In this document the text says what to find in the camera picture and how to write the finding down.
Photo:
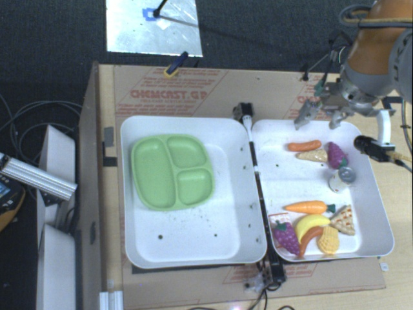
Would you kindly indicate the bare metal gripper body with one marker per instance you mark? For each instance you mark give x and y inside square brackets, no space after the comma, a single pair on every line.
[338,100]

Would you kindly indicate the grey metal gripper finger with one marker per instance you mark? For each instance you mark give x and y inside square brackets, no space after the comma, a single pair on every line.
[303,116]
[337,119]

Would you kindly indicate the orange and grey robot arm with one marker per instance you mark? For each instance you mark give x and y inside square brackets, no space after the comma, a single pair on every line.
[374,44]

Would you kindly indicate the orange sausage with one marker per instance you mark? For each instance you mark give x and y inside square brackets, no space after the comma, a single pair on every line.
[303,146]
[308,239]

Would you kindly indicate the purple grapes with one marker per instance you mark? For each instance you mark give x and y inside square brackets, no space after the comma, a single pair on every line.
[336,155]
[287,237]

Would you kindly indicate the thin black and white rod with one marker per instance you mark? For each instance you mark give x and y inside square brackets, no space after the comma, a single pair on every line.
[255,160]

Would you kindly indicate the white plastic tray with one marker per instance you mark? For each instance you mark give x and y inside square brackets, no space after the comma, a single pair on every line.
[193,237]
[300,182]

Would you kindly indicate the orange carrot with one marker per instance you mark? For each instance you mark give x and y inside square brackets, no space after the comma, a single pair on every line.
[306,207]

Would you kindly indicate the tan lattice pie slice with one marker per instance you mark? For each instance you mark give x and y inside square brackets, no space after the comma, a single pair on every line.
[345,223]

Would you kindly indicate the yellow banana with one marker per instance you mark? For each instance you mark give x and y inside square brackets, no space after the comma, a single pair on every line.
[309,222]

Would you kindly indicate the yellow waffle biscuit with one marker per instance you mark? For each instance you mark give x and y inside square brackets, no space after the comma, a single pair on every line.
[329,241]

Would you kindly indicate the brown cardboard board red print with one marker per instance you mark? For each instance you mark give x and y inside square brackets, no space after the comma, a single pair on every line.
[180,92]

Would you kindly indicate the green divided plate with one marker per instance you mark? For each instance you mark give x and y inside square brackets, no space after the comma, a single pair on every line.
[155,173]

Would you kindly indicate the black cylinder on white bracket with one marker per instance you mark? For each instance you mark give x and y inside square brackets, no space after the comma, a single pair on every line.
[374,147]

